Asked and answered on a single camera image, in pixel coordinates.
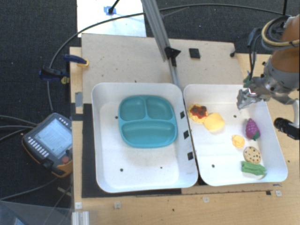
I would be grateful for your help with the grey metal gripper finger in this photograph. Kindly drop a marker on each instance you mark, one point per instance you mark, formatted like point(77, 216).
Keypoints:
point(241, 100)
point(250, 101)

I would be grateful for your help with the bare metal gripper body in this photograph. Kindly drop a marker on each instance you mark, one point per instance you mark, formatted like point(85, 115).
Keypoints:
point(262, 89)

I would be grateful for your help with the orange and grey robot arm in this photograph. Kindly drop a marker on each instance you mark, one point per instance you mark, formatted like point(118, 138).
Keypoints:
point(288, 62)

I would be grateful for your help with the purple grapes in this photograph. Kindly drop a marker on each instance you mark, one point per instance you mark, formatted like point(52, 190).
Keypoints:
point(251, 128)

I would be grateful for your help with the small yellow toy food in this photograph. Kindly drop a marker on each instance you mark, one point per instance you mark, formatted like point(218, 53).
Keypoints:
point(238, 141)

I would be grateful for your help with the yellow pizza with red sauce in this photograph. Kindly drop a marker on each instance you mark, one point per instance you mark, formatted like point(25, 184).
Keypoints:
point(195, 115)

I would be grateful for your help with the brown chocolate chip biscuit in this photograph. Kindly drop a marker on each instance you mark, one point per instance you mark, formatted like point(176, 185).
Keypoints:
point(252, 155)

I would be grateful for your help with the white plastic tray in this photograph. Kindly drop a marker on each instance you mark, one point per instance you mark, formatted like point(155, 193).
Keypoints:
point(140, 165)
point(218, 153)

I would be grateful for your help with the black block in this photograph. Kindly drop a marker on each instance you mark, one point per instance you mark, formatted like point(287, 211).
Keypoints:
point(194, 53)

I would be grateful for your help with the green beans on white base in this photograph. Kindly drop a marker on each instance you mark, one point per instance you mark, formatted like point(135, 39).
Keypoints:
point(253, 169)

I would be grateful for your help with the teal divided plate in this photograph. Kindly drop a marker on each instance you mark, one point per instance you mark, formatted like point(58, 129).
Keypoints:
point(147, 131)

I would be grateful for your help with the pale wood board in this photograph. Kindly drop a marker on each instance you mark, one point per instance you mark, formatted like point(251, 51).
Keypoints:
point(131, 62)

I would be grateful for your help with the black cylinder on white bracket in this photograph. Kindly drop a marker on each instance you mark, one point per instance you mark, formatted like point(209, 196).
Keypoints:
point(284, 125)

